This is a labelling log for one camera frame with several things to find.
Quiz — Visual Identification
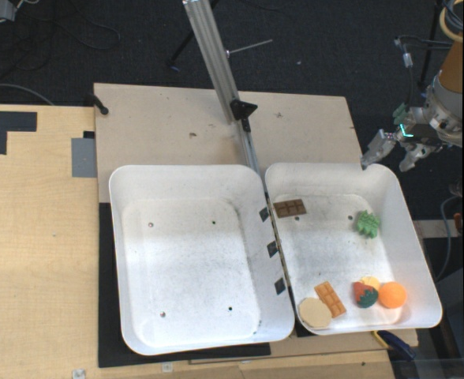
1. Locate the brown chocolate bar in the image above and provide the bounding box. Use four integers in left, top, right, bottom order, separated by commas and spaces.
272, 198, 308, 219

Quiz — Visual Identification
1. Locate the green jagged toy piece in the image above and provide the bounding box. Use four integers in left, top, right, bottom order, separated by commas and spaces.
354, 209, 381, 239

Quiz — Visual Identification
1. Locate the orange ball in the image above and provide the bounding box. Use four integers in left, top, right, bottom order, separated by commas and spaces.
377, 281, 408, 310

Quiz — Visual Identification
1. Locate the beige round biscuit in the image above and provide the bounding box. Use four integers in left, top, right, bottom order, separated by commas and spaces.
297, 296, 333, 329

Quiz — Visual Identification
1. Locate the pale wood board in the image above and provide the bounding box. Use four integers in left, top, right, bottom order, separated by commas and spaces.
93, 83, 420, 367

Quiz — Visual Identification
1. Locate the orange biscuit bar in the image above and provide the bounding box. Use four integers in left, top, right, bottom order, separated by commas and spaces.
313, 280, 348, 319

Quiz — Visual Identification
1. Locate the red and green strawberry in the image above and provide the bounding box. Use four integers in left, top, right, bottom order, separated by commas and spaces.
352, 281, 380, 310

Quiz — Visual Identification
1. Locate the yellow orange slice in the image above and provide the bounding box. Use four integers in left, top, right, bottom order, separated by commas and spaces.
359, 275, 381, 291

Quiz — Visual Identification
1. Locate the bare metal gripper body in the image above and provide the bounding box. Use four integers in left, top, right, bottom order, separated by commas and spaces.
393, 106, 463, 154

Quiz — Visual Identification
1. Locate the white plastic tray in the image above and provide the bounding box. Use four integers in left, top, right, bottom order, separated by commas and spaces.
108, 163, 297, 357
264, 162, 443, 336

